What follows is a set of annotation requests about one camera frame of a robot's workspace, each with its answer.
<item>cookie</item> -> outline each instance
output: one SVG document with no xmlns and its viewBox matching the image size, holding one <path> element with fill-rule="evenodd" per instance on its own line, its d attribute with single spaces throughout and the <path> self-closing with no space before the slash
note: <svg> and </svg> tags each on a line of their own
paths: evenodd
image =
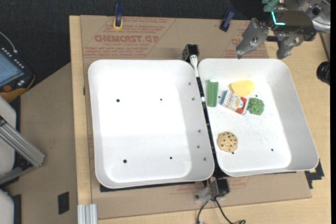
<svg viewBox="0 0 336 224">
<path fill-rule="evenodd" d="M 238 147 L 238 138 L 232 132 L 223 132 L 218 135 L 217 145 L 222 151 L 233 152 Z"/>
</svg>

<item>blue clamp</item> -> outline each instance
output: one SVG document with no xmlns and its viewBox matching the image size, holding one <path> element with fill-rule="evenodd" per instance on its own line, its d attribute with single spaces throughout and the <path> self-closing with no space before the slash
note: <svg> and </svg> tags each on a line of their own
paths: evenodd
<svg viewBox="0 0 336 224">
<path fill-rule="evenodd" d="M 113 20 L 113 27 L 114 29 L 121 29 L 122 28 L 122 7 L 123 4 L 122 3 L 116 3 L 115 5 L 115 9 L 114 9 L 114 14 L 116 15 L 116 17 Z"/>
<path fill-rule="evenodd" d="M 233 18 L 233 16 L 235 16 L 236 14 L 236 9 L 231 7 L 229 8 L 224 16 L 224 20 L 222 21 L 221 25 L 220 25 L 220 29 L 227 32 L 229 26 L 230 26 L 230 21 Z"/>
</svg>

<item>electronic display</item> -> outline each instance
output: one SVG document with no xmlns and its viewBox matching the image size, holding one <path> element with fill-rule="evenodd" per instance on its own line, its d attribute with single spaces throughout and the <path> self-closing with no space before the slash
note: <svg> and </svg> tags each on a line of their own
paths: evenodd
<svg viewBox="0 0 336 224">
<path fill-rule="evenodd" d="M 5 55 L 0 54 L 0 86 L 6 85 L 22 75 L 24 72 L 19 67 Z"/>
</svg>

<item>wooden table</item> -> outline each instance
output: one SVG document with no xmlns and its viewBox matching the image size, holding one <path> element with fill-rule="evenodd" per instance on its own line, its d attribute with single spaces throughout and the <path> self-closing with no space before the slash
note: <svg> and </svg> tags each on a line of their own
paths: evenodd
<svg viewBox="0 0 336 224">
<path fill-rule="evenodd" d="M 89 205 L 92 203 L 92 196 L 90 187 L 86 105 L 83 95 L 85 82 L 82 64 L 80 16 L 70 16 L 69 23 L 78 204 Z M 275 46 L 275 44 L 266 43 L 266 47 L 269 57 L 276 58 L 277 46 Z M 224 212 L 231 221 L 245 219 L 248 224 L 331 223 L 330 86 L 319 81 L 316 77 L 318 65 L 326 60 L 327 56 L 319 36 L 314 41 L 304 42 L 299 47 L 293 49 L 292 56 L 283 60 L 291 71 L 324 171 L 322 180 L 313 182 L 313 189 L 311 190 L 312 198 L 226 207 L 224 208 Z M 190 210 L 105 219 L 99 220 L 99 223 L 194 224 L 196 223 L 196 215 L 196 210 Z M 202 211 L 201 219 L 207 224 L 225 223 L 225 219 L 218 209 L 205 209 Z"/>
</svg>

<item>cardboard base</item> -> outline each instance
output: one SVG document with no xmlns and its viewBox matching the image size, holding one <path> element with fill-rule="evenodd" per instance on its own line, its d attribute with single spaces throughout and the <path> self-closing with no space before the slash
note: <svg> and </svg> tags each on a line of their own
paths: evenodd
<svg viewBox="0 0 336 224">
<path fill-rule="evenodd" d="M 87 71 L 98 59 L 178 59 L 187 44 L 197 44 L 198 60 L 236 58 L 235 46 L 249 21 L 232 20 L 227 32 L 219 30 L 221 20 L 124 17 L 123 29 L 112 27 L 112 17 L 80 16 L 83 70 L 87 111 L 88 146 L 92 203 L 98 218 L 158 214 L 199 209 L 194 194 L 202 182 L 151 188 L 102 192 L 95 174 L 91 106 Z M 244 56 L 268 58 L 265 45 Z M 303 199 L 311 197 L 304 172 L 228 178 L 230 193 L 220 201 L 223 206 Z"/>
<path fill-rule="evenodd" d="M 20 132 L 46 155 L 41 167 L 5 187 L 11 196 L 21 195 L 23 224 L 77 222 L 72 108 L 70 64 L 21 96 Z M 62 200 L 65 193 L 69 199 Z"/>
</svg>

